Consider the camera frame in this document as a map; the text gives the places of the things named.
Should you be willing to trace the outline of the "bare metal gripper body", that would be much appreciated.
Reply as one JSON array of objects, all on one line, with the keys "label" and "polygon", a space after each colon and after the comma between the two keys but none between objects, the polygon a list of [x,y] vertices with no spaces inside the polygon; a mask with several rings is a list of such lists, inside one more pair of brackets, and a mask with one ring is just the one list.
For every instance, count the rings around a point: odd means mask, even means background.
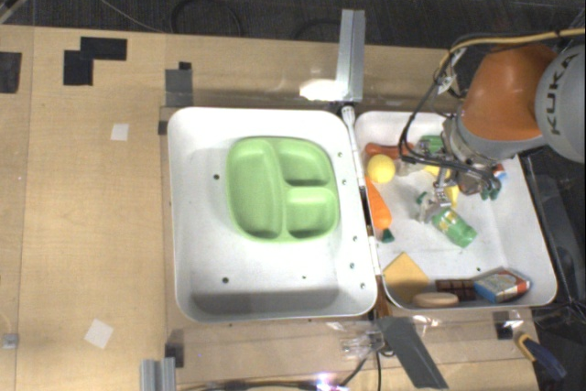
[{"label": "bare metal gripper body", "polygon": [[448,188],[457,187],[462,194],[478,194],[482,200],[496,200],[500,195],[502,182],[496,176],[499,162],[478,156],[460,161],[446,152],[439,153],[438,158],[437,191],[447,194]]}]

